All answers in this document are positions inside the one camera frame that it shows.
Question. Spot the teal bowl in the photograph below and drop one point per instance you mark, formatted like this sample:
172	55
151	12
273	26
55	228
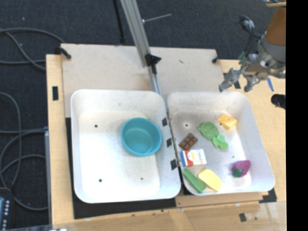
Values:
140	137

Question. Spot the small green ridged vegetable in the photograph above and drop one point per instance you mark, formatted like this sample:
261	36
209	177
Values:
220	142

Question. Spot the pale flat board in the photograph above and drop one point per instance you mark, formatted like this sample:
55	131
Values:
108	68

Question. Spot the thin black rod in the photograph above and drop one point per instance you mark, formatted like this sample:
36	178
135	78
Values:
172	133

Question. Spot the purple eggplant with green stem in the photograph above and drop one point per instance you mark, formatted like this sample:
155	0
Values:
241	168

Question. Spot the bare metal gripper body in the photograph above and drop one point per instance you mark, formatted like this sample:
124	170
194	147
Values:
263	65

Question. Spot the brown chocolate bar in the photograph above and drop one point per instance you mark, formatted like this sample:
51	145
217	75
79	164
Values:
188	141

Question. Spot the white plastic tray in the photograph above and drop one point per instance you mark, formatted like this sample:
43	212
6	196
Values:
216	157
106	153

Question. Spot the long green vegetable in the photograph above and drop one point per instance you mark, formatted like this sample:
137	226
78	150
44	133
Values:
193	180

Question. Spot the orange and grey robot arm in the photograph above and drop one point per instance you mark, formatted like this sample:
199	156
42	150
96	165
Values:
276	30

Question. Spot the yellow cheese wedge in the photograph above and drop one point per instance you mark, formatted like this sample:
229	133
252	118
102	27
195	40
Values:
227	121

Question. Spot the yellow oval slice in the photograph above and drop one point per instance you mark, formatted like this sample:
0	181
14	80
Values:
209	180

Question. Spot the green lettuce leaf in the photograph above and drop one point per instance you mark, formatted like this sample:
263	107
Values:
208	129

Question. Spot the white red blue carton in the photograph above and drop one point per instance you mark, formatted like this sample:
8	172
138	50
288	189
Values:
193	157

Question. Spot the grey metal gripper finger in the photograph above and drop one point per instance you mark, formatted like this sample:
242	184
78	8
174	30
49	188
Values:
250	83
228	80

